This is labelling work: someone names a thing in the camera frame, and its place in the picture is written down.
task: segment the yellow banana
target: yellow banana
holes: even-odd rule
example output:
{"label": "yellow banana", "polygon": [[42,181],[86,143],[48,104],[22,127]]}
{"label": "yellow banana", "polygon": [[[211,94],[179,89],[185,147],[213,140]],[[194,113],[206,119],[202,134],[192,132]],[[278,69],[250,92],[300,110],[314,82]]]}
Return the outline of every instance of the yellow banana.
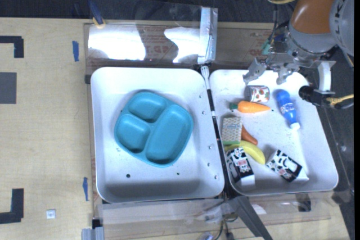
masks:
{"label": "yellow banana", "polygon": [[242,147],[247,155],[250,155],[256,162],[260,164],[265,164],[265,155],[261,149],[245,140],[241,140],[239,144],[227,145],[224,146],[225,152],[233,150],[235,148]]}

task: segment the bottle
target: bottle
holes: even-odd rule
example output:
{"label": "bottle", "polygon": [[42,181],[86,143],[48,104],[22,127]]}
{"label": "bottle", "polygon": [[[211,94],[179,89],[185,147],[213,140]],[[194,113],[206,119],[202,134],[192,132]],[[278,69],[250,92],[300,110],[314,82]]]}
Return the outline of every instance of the bottle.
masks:
{"label": "bottle", "polygon": [[290,99],[289,93],[286,90],[278,90],[276,93],[276,100],[280,107],[281,113],[290,123],[290,128],[298,130],[300,128],[300,124],[296,120],[296,109],[292,100]]}

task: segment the blue plate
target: blue plate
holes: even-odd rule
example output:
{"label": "blue plate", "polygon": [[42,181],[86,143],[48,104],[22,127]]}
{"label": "blue plate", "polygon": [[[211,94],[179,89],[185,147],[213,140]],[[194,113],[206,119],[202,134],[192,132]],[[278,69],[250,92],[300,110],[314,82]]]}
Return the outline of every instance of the blue plate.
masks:
{"label": "blue plate", "polygon": [[115,140],[132,156],[166,167],[178,160],[193,127],[191,115],[175,102],[153,92],[139,92],[121,111]]}

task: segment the gray square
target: gray square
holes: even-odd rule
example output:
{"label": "gray square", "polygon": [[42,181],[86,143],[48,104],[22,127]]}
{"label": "gray square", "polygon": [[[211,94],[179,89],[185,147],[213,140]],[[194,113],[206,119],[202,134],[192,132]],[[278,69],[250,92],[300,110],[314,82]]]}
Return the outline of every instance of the gray square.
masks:
{"label": "gray square", "polygon": [[0,104],[16,104],[16,73],[0,72]]}

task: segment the table surface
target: table surface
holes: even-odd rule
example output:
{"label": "table surface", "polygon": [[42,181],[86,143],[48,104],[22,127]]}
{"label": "table surface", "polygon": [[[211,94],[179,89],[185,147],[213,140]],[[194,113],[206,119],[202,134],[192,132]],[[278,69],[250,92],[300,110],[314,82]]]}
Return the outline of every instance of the table surface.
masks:
{"label": "table surface", "polygon": [[[86,23],[89,20],[0,19],[0,35],[21,36],[25,53],[24,58],[14,58],[13,45],[0,44],[0,72],[17,74],[16,104],[0,105],[0,212],[10,211],[12,189],[24,189],[24,217],[20,223],[1,224],[0,239],[81,239],[82,229],[91,227]],[[264,29],[271,25],[219,23],[221,27]],[[79,43],[78,62],[72,41]],[[88,201],[84,177],[89,179]],[[50,209],[56,210],[55,219],[46,218]],[[329,209],[327,220],[267,225],[267,229],[274,239],[349,239],[339,207]],[[236,238],[252,237],[247,228],[233,232]]]}

